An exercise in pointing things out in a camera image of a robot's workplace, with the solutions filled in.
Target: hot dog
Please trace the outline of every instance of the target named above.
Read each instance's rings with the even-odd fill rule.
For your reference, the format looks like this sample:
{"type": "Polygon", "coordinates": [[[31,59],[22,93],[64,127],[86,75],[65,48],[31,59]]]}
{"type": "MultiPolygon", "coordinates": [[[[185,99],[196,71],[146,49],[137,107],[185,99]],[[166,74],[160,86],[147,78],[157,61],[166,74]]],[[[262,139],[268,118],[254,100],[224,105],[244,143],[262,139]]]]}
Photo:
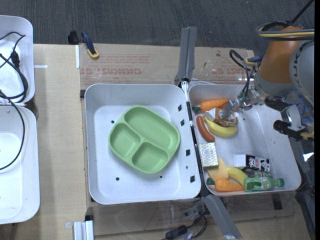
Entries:
{"type": "Polygon", "coordinates": [[[205,120],[201,115],[196,117],[196,125],[198,126],[200,134],[207,142],[214,142],[216,140],[215,136],[213,136],[206,128],[205,120]]]}

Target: blue and yellow clamp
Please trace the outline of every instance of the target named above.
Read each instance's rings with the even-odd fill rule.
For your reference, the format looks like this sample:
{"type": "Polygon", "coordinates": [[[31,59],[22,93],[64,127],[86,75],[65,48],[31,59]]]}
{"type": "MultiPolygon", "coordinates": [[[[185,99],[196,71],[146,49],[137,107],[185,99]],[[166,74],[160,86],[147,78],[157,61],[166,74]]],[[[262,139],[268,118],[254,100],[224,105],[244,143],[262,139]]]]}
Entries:
{"type": "Polygon", "coordinates": [[[88,35],[88,33],[83,30],[81,32],[81,36],[83,37],[83,41],[86,43],[86,47],[87,47],[86,51],[88,52],[89,56],[92,59],[97,59],[99,57],[99,52],[94,47],[94,44],[92,43],[91,38],[88,35]]]}

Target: banana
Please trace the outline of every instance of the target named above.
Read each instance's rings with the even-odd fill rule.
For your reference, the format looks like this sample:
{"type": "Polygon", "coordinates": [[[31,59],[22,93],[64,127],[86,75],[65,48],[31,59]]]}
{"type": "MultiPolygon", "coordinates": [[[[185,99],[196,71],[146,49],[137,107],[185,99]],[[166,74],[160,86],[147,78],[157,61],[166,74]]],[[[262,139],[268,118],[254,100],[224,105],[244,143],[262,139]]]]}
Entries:
{"type": "Polygon", "coordinates": [[[212,132],[215,135],[221,136],[221,137],[229,137],[237,133],[238,127],[223,127],[219,124],[210,121],[206,116],[204,117],[204,121],[206,122],[206,125],[208,126],[208,129],[210,132],[212,132]]]}
{"type": "Polygon", "coordinates": [[[242,170],[232,166],[227,166],[226,170],[228,172],[229,178],[235,179],[242,186],[244,185],[244,179],[248,176],[242,170]]]}

